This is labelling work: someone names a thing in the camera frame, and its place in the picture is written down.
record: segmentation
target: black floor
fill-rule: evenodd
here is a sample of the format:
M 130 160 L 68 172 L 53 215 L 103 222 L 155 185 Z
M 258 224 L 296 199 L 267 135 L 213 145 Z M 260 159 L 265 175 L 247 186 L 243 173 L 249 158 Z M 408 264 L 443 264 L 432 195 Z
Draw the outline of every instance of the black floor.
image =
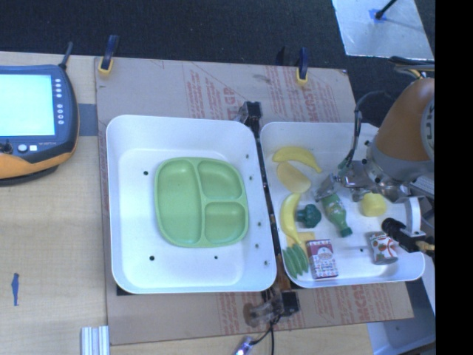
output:
M 435 54 L 435 0 L 415 0 Z M 412 81 L 385 58 L 347 56 L 331 0 L 0 0 L 0 51 L 103 55 L 111 34 L 116 56 L 275 64 L 306 47 L 309 67 L 348 71 L 355 99 L 373 90 L 366 121 L 379 125 Z

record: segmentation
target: cardboard sheet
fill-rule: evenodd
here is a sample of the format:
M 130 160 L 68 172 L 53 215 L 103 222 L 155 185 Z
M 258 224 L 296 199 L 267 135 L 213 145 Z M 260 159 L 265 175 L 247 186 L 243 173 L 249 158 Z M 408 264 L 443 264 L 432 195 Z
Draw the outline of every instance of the cardboard sheet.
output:
M 295 82 L 295 67 L 116 58 L 108 75 L 97 71 L 106 303 L 110 342 L 122 345 L 172 339 L 248 334 L 266 330 L 245 322 L 254 293 L 147 294 L 121 291 L 112 276 L 106 126 L 122 114 L 228 120 L 245 101 L 262 104 L 262 125 L 271 121 L 352 122 L 355 101 L 343 70 L 308 70 Z M 301 310 L 276 330 L 349 325 L 412 318 L 405 283 L 297 289 Z

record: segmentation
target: green toy bottle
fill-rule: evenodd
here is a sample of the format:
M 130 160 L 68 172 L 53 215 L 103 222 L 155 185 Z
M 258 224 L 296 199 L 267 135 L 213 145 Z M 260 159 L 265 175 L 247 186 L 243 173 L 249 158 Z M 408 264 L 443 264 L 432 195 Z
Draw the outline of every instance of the green toy bottle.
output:
M 337 226 L 342 237 L 352 234 L 352 229 L 347 225 L 347 211 L 345 210 L 340 197 L 334 193 L 321 199 L 328 220 Z

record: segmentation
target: green divided plate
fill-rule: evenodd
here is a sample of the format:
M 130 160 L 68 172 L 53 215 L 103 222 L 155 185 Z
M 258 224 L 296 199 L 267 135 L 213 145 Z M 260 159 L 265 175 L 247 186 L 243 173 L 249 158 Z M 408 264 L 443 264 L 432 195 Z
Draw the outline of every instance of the green divided plate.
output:
M 245 185 L 235 167 L 210 158 L 172 158 L 154 177 L 154 206 L 161 234 L 183 247 L 217 247 L 248 230 Z

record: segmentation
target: wooden table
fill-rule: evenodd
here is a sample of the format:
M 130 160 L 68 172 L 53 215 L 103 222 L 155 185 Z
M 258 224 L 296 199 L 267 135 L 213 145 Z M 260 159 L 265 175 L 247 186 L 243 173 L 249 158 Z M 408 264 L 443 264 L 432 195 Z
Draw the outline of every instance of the wooden table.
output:
M 4 53 L 2 65 L 58 64 L 63 55 Z M 96 104 L 94 57 L 67 72 L 81 104 Z M 51 175 L 0 188 L 0 354 L 81 353 L 82 327 L 107 325 L 98 138 L 80 136 Z M 18 305 L 11 283 L 18 274 Z M 242 336 L 112 346 L 111 354 L 232 354 Z M 270 353 L 270 337 L 251 351 Z M 275 333 L 275 354 L 371 354 L 365 324 Z

